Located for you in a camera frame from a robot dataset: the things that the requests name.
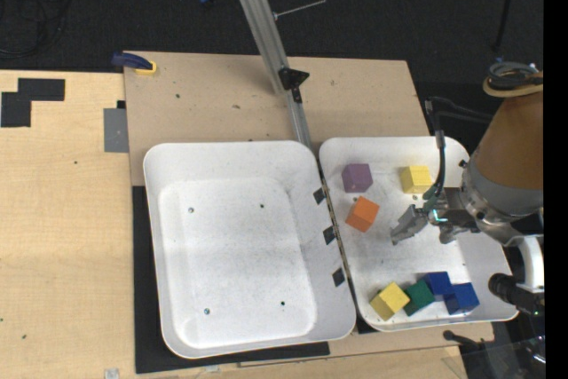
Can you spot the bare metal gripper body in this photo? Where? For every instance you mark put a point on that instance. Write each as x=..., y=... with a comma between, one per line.
x=463, y=213

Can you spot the brown flat board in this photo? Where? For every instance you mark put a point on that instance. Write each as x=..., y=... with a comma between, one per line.
x=213, y=106

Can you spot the green cube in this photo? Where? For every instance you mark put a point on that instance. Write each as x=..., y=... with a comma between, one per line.
x=419, y=296

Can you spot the white plastic tray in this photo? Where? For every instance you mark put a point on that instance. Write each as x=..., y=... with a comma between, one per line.
x=399, y=257
x=239, y=253

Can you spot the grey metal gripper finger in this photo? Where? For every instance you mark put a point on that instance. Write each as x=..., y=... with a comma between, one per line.
x=447, y=235
x=410, y=224

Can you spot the blue cube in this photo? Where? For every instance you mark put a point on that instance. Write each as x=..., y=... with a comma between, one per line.
x=462, y=298
x=439, y=283

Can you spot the black cylinder on white bracket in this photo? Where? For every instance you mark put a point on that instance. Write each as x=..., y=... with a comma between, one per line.
x=530, y=262

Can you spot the orange cube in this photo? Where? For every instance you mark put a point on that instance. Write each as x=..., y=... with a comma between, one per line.
x=362, y=214

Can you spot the yellow cube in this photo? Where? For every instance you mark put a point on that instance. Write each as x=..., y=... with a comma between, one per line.
x=389, y=301
x=415, y=179

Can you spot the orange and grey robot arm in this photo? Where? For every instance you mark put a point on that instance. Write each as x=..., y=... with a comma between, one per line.
x=510, y=137

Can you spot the purple cube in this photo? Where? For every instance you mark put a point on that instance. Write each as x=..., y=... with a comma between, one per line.
x=356, y=177

